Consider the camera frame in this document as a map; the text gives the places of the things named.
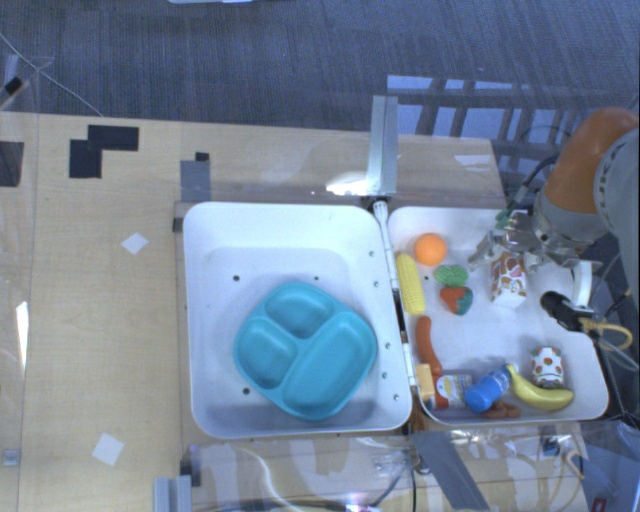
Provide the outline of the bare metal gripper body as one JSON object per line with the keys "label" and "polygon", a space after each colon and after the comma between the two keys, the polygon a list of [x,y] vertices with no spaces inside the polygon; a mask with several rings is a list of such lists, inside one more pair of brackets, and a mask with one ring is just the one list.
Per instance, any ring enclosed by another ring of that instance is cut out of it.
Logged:
{"label": "bare metal gripper body", "polygon": [[505,226],[506,249],[544,257],[544,264],[575,265],[586,249],[586,243],[562,234],[542,214],[514,211]]}

